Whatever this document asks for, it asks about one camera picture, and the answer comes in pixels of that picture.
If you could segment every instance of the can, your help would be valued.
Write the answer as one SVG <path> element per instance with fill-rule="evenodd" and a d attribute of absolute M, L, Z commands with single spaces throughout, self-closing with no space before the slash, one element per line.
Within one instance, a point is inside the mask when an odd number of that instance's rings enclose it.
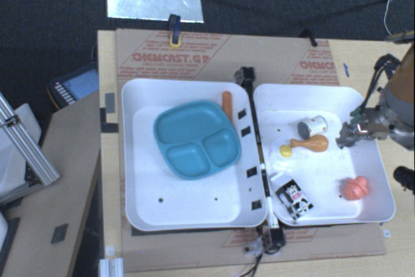
<path fill-rule="evenodd" d="M 309 139 L 313 135 L 325 132 L 327 123 L 321 115 L 316 115 L 313 118 L 300 121 L 297 124 L 297 130 L 302 139 Z"/>

